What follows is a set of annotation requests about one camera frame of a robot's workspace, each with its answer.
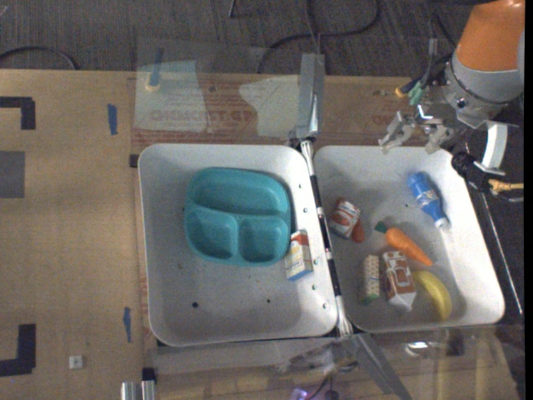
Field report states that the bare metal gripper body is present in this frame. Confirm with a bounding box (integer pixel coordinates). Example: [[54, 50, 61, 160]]
[[416, 72, 508, 139]]

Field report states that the blue bottle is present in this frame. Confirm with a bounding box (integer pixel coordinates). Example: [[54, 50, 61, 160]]
[[406, 170, 452, 230]]

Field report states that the red and white packet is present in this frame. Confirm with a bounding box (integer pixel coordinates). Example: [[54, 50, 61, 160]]
[[328, 197, 361, 240]]

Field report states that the thin black and white rod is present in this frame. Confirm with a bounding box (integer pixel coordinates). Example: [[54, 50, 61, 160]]
[[299, 139, 354, 338]]

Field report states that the orange carrot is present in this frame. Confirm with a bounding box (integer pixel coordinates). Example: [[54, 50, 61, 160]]
[[372, 220, 435, 268]]

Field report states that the white plastic tray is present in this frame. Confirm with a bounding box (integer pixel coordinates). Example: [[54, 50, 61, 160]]
[[137, 142, 340, 348], [312, 144, 506, 334]]

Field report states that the brown and white carton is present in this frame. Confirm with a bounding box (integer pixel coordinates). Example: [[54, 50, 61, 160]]
[[381, 250, 418, 313]]

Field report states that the white green patterned carton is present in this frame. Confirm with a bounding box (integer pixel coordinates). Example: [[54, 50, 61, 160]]
[[358, 254, 381, 306]]

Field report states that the yellow banana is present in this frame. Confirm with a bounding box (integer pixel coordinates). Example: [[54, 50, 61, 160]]
[[411, 269, 454, 323]]

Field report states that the white orange blue carton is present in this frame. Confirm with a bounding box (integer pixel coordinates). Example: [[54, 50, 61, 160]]
[[283, 227, 315, 283]]

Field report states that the teal divided plate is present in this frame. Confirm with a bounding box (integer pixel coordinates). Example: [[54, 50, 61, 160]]
[[182, 166, 293, 268]]

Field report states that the black cylinder on white bracket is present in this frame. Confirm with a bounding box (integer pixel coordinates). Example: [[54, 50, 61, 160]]
[[451, 122, 510, 192]]

